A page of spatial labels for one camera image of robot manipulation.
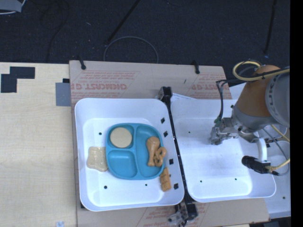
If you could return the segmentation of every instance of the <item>yellow cable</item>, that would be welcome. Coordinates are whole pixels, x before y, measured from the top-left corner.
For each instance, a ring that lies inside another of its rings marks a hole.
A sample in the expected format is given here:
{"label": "yellow cable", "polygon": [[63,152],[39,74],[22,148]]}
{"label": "yellow cable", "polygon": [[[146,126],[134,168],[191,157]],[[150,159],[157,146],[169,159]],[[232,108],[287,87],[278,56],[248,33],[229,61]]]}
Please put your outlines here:
{"label": "yellow cable", "polygon": [[254,62],[254,61],[242,61],[240,63],[238,63],[237,65],[235,65],[232,69],[232,73],[233,75],[237,78],[237,79],[240,79],[242,81],[255,81],[255,80],[260,80],[260,79],[264,79],[264,78],[268,78],[268,77],[272,77],[272,76],[275,76],[275,75],[279,75],[279,74],[282,74],[282,73],[286,73],[286,72],[289,72],[290,69],[285,69],[285,70],[281,70],[281,71],[277,71],[277,72],[273,72],[273,73],[270,73],[270,74],[267,74],[267,75],[262,75],[262,76],[259,76],[259,77],[252,77],[252,78],[245,78],[245,77],[241,77],[237,74],[236,70],[239,66],[241,65],[244,65],[244,64],[253,64],[253,65],[256,65],[258,68],[261,67],[261,65],[257,62]]}
{"label": "yellow cable", "polygon": [[281,163],[278,166],[266,166],[265,168],[267,168],[270,172],[272,171],[276,171],[277,169],[285,166],[286,164],[288,164],[290,162],[290,158],[288,158],[285,162]]}
{"label": "yellow cable", "polygon": [[283,139],[285,139],[289,144],[290,144],[290,140],[288,139],[288,137],[286,137],[284,134],[282,134],[273,124],[271,124],[270,125],[271,127],[273,127],[273,129],[275,130],[275,131],[277,131],[278,133],[279,133],[279,135],[281,135],[281,137],[283,138]]}

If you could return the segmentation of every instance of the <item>round cookie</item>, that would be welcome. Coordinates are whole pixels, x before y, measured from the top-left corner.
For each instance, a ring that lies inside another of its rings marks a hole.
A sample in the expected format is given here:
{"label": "round cookie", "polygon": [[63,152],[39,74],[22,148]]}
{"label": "round cookie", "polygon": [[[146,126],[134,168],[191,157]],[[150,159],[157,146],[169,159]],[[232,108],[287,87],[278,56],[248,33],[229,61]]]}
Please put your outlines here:
{"label": "round cookie", "polygon": [[128,147],[132,142],[132,134],[129,130],[123,127],[115,128],[110,133],[110,141],[112,144],[118,148]]}

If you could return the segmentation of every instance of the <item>dark floor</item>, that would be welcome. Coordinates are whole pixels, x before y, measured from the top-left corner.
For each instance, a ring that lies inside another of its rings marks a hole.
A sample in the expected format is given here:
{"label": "dark floor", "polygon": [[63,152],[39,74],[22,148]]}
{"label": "dark floor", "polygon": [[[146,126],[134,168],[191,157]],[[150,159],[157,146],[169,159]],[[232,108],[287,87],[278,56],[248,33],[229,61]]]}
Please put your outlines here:
{"label": "dark floor", "polygon": [[290,65],[290,0],[140,0],[114,33],[136,1],[27,0],[0,15],[0,61],[195,60],[223,66],[227,79],[248,59]]}

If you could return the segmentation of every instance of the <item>white cable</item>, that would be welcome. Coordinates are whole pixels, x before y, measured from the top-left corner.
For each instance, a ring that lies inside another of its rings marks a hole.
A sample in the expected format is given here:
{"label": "white cable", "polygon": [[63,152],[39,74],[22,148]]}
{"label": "white cable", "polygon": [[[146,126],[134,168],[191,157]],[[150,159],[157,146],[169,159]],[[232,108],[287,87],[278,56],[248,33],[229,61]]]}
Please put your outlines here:
{"label": "white cable", "polygon": [[113,43],[115,43],[115,42],[117,42],[117,41],[119,41],[119,40],[121,40],[121,39],[138,39],[138,40],[142,40],[142,41],[146,42],[147,44],[149,44],[149,45],[151,46],[151,48],[155,51],[155,54],[156,54],[156,56],[157,56],[157,64],[158,64],[158,62],[159,62],[159,56],[158,56],[158,53],[157,53],[156,48],[155,48],[151,43],[149,43],[148,41],[146,41],[146,40],[144,40],[144,39],[142,39],[142,38],[136,37],[136,36],[124,36],[124,37],[115,39],[114,41],[112,41],[111,43],[109,43],[109,45],[106,47],[106,49],[105,49],[105,51],[104,51],[104,54],[103,54],[103,61],[105,61],[105,55],[106,55],[106,52],[107,52],[107,50],[109,49],[109,47],[110,47]]}
{"label": "white cable", "polygon": [[[23,5],[25,4],[27,0],[23,0],[22,4],[21,4],[21,7],[23,7]],[[4,12],[4,13],[0,13],[0,15],[6,15],[6,14],[13,14],[13,13],[16,13],[16,11],[11,11],[11,12]]]}

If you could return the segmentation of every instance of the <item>blue divided tray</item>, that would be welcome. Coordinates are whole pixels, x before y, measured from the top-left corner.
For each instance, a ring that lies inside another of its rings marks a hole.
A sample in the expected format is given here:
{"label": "blue divided tray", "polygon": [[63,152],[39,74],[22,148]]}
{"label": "blue divided tray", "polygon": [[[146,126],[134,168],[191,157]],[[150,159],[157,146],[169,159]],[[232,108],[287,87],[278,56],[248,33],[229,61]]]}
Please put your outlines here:
{"label": "blue divided tray", "polygon": [[[110,141],[111,132],[118,127],[126,128],[132,134],[132,142],[126,148],[117,148]],[[118,178],[128,180],[153,179],[161,174],[164,168],[164,159],[161,167],[147,166],[149,153],[146,141],[155,136],[160,139],[159,132],[147,124],[121,123],[110,127],[106,137],[106,159],[109,171]]]}

